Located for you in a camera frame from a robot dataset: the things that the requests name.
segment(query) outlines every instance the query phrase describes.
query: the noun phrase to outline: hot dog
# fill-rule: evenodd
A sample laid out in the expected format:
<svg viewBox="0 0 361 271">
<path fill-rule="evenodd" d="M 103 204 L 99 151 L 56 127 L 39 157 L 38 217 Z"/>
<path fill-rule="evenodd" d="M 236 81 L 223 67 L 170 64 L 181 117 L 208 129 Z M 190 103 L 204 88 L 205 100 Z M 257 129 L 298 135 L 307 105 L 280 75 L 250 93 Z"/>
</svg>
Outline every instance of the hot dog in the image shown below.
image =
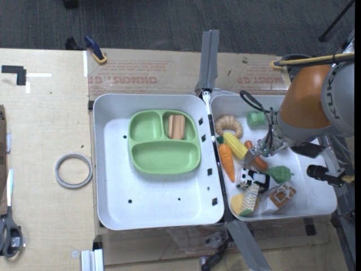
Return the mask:
<svg viewBox="0 0 361 271">
<path fill-rule="evenodd" d="M 246 148 L 253 147 L 253 144 L 251 141 L 245 141 L 244 145 Z M 268 169 L 268 164 L 264 160 L 262 160 L 259 156 L 253 160 L 253 163 L 263 171 Z"/>
</svg>

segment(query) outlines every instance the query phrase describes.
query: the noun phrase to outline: metal stand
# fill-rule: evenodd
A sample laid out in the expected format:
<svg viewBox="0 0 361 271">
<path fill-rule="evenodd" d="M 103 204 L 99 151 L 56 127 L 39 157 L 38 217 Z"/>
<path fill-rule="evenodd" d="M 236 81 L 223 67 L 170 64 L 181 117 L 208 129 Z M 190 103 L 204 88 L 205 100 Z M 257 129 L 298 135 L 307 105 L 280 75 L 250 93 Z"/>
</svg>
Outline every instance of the metal stand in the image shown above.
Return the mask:
<svg viewBox="0 0 361 271">
<path fill-rule="evenodd" d="M 325 40 L 326 35 L 331 31 L 331 29 L 336 25 L 336 23 L 344 16 L 347 10 L 355 3 L 355 0 L 351 0 L 349 4 L 341 11 L 341 13 L 336 17 L 336 19 L 331 23 L 331 25 L 325 30 L 325 32 L 318 38 L 320 42 Z"/>
</svg>

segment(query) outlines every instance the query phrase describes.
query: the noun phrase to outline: chair wheel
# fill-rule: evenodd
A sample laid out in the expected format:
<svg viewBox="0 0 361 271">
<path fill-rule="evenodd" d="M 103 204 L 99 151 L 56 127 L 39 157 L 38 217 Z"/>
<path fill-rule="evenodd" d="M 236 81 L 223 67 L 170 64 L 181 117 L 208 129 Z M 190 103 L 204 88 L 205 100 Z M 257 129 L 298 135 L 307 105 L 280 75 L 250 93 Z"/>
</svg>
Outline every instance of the chair wheel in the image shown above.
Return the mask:
<svg viewBox="0 0 361 271">
<path fill-rule="evenodd" d="M 78 7 L 78 0 L 63 0 L 63 3 L 67 9 L 74 9 Z"/>
</svg>

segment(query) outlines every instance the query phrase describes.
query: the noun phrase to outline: orange toy food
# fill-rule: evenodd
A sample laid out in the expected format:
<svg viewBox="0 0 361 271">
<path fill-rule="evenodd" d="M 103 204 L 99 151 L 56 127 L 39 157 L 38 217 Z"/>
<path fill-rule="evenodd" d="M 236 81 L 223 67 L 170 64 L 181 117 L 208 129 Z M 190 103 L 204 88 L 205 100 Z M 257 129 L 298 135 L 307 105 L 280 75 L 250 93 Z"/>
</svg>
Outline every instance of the orange toy food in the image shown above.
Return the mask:
<svg viewBox="0 0 361 271">
<path fill-rule="evenodd" d="M 221 143 L 218 147 L 219 157 L 221 158 L 221 163 L 224 169 L 227 172 L 230 180 L 235 181 L 235 168 L 233 164 L 233 156 L 231 148 L 225 143 Z"/>
<path fill-rule="evenodd" d="M 251 141 L 245 141 L 245 142 L 244 142 L 244 145 L 245 145 L 246 148 L 252 148 L 252 147 L 253 147 L 253 144 L 252 144 Z M 262 160 L 259 156 L 256 157 L 256 158 L 253 160 L 253 162 L 254 162 L 254 164 L 255 164 L 256 166 L 258 166 L 258 167 L 259 167 L 260 169 L 262 169 L 262 170 L 268 169 L 268 164 L 267 164 L 264 160 Z"/>
</svg>

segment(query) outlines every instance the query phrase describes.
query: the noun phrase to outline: white tray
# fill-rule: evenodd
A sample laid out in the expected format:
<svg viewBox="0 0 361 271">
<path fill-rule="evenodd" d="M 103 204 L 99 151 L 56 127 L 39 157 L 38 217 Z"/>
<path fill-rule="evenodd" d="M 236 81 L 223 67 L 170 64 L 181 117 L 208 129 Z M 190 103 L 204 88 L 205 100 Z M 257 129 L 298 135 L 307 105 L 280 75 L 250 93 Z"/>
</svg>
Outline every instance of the white tray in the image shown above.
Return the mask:
<svg viewBox="0 0 361 271">
<path fill-rule="evenodd" d="M 274 111 L 277 111 L 284 97 L 281 95 L 263 95 L 255 96 L 255 98 L 262 103 L 265 109 L 273 107 Z M 267 133 L 267 126 L 253 126 L 252 128 L 248 126 L 246 121 L 247 114 L 250 111 L 256 110 L 246 104 L 239 95 L 216 96 L 212 99 L 210 107 L 214 121 L 223 115 L 233 115 L 237 118 L 244 131 L 244 134 L 240 139 L 242 142 L 250 140 L 253 144 L 256 144 L 258 139 L 262 139 Z M 329 215 L 335 211 L 337 207 L 337 198 L 334 188 L 326 182 L 315 180 L 306 174 L 306 169 L 310 164 L 325 166 L 325 162 L 321 156 L 316 159 L 310 159 L 305 156 L 297 155 L 288 148 L 286 150 L 281 150 L 272 157 L 262 157 L 262 159 L 268 163 L 269 168 L 278 165 L 288 167 L 290 171 L 294 173 L 290 183 L 292 183 L 297 190 L 297 194 L 283 208 L 274 214 L 261 215 L 260 208 L 257 208 L 247 217 L 241 217 L 234 213 L 235 217 L 244 221 L 257 221 L 277 218 Z M 241 165 L 237 161 L 235 161 L 235 164 L 237 169 L 241 168 Z M 224 176 L 224 180 L 229 203 L 234 195 L 243 193 L 243 190 L 237 188 L 235 183 L 232 183 L 227 175 Z M 262 195 L 263 194 L 258 195 L 260 202 L 264 199 Z"/>
<path fill-rule="evenodd" d="M 129 121 L 139 111 L 154 109 L 180 110 L 193 118 L 201 146 L 201 161 L 193 171 L 163 176 L 134 168 L 127 141 Z M 105 94 L 95 101 L 93 113 L 98 216 L 105 227 L 129 230 L 207 225 L 222 218 L 224 202 L 217 163 L 208 114 L 200 98 Z"/>
</svg>

